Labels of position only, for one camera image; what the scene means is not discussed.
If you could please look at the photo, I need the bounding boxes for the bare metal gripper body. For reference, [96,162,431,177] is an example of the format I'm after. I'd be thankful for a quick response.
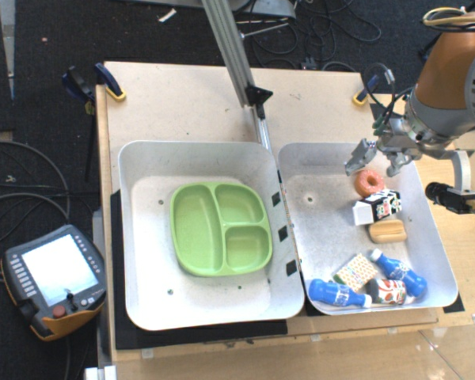
[375,116,448,166]

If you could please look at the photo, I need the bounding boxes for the orange doughnut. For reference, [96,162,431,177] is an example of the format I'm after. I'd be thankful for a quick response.
[354,169,386,198]

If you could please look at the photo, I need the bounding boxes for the black and white carton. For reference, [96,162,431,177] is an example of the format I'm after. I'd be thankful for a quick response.
[351,188,403,227]

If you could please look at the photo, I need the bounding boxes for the tan bread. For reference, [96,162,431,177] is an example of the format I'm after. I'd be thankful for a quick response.
[367,218,408,245]

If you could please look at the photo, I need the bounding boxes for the white plastic tray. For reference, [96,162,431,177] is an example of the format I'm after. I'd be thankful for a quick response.
[117,140,306,332]
[277,142,459,316]

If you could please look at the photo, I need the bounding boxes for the blue bottle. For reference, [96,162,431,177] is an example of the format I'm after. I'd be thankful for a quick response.
[369,248,428,298]
[308,278,373,309]

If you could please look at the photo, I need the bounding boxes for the orange patterned packet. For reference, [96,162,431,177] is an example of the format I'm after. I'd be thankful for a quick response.
[332,253,379,294]

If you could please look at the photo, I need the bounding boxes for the red and white can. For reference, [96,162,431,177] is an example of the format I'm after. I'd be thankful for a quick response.
[366,278,409,306]

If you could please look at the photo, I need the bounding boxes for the pale wood board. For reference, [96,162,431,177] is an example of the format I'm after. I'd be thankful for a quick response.
[103,61,439,363]

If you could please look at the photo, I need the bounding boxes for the green divided plate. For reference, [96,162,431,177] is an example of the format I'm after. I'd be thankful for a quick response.
[169,181,274,278]

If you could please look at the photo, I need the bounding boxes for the black cylinder on white bracket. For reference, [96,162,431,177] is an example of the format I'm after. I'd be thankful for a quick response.
[424,149,475,216]

